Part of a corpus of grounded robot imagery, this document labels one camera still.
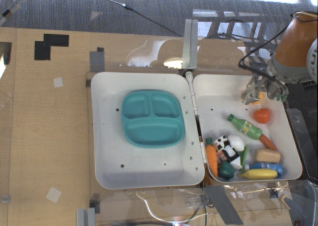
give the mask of orange carrot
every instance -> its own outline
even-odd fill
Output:
[[[275,145],[264,134],[259,137],[259,140],[266,146],[266,148],[277,151]]]
[[[218,177],[218,158],[215,147],[212,145],[207,145],[205,147],[205,152],[207,154],[208,165],[211,173],[214,177]]]

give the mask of bottle label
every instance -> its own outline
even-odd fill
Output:
[[[240,129],[240,132],[247,134],[251,127],[252,127],[252,124],[248,121],[245,121],[243,127]]]

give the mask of green bottle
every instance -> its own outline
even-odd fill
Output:
[[[250,138],[254,140],[258,140],[259,137],[262,135],[262,130],[255,127],[250,122],[246,121],[245,119],[238,119],[234,115],[230,115],[228,120],[234,124],[234,126],[242,133],[245,133]]]

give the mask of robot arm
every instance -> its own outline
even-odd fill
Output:
[[[317,83],[317,14],[296,12],[269,60],[266,73],[254,73],[242,94],[244,104],[260,100],[266,91],[270,99],[285,101],[285,83],[314,80]]]

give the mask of blue bottle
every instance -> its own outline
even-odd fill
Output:
[[[257,169],[257,168],[268,168],[277,171],[277,176],[280,177],[283,174],[283,167],[279,163],[267,163],[267,162],[258,162],[253,165],[245,164],[244,170]]]

